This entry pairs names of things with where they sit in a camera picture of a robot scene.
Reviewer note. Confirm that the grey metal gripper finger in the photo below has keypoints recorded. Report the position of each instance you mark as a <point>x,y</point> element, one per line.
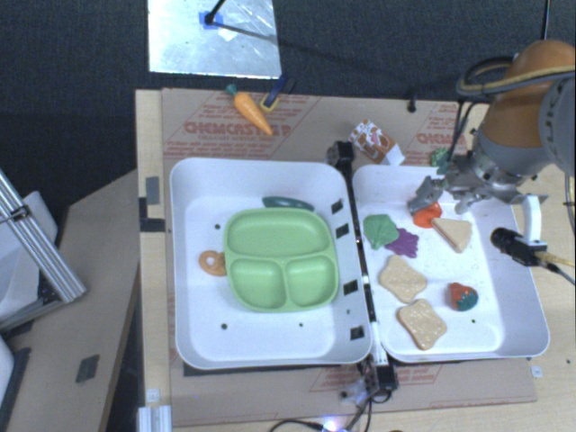
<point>468,203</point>
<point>426,195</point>

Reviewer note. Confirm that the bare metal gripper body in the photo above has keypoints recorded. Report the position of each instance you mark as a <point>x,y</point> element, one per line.
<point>479,182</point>

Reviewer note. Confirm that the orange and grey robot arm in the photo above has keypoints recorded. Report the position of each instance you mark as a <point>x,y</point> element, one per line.
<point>517,115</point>

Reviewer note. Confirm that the orange-red round toy slice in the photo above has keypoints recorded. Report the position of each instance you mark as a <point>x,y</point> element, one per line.
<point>423,218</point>

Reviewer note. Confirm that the triangular toy sandwich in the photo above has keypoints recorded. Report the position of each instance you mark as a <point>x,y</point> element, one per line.
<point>456,234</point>

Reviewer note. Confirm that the green toy broccoli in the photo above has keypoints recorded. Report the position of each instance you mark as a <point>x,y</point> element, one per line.
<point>438,156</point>

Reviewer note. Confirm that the purple toy grapes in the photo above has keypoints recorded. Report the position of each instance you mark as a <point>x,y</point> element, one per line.
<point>405,243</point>

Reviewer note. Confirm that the green toy lettuce leaf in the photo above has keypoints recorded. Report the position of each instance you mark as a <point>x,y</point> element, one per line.
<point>379,231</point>

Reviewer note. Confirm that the white and brown carton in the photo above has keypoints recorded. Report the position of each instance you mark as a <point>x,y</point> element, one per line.
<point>373,142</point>

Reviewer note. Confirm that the thin black and white rod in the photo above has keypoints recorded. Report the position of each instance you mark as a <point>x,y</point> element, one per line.
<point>360,245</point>

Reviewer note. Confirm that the beige toy bread slice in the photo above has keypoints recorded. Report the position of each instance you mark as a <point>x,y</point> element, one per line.
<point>422,324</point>
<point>402,279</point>

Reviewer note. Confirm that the red toy strawberry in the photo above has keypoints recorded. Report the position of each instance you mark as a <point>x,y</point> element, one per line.
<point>462,296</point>

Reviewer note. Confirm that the white plastic tray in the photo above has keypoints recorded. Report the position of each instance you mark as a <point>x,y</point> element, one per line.
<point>486,295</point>
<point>202,322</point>

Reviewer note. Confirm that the brown cardboard board, red print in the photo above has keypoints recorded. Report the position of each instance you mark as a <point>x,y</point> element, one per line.
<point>306,119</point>

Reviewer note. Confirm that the green divided plate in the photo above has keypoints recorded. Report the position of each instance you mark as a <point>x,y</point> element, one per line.
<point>279,250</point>

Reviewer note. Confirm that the orange toy carrot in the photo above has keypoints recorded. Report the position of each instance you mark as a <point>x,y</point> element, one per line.
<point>252,110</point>

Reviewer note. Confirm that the orange toy pretzel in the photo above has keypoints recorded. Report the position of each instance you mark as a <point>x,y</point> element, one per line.
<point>210,266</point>

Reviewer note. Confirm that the black cylinder on white bracket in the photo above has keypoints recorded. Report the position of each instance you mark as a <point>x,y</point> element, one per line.
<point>510,242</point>

